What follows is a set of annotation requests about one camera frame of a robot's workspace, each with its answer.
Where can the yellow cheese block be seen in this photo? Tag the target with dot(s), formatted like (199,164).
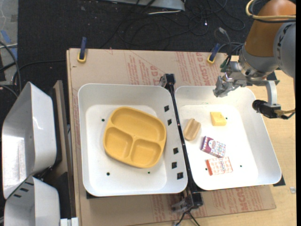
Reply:
(218,119)

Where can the orange and white packet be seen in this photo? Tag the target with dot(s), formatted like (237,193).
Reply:
(219,165)

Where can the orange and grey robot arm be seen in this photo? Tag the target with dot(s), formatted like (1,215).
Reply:
(263,32)

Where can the black cylinder on white bracket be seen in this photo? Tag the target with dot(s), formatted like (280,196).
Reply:
(266,109)

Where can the yellow divided plate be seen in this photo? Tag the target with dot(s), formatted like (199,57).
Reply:
(122,140)

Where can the white plastic tray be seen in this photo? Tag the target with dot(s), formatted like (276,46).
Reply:
(94,149)
(249,149)
(28,135)
(33,204)

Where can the brown cardboard board red print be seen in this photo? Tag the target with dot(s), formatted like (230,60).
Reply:
(131,65)

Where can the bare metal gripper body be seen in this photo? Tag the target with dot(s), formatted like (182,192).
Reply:
(236,78)

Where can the purple and white carton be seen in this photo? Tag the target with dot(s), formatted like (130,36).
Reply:
(212,147)

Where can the tan hot dog bun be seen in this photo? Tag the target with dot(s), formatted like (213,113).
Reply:
(191,129)

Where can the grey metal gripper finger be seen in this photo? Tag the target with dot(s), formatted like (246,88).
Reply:
(227,88)
(218,87)

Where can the thin black and white rod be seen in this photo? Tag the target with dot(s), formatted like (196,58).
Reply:
(182,135)

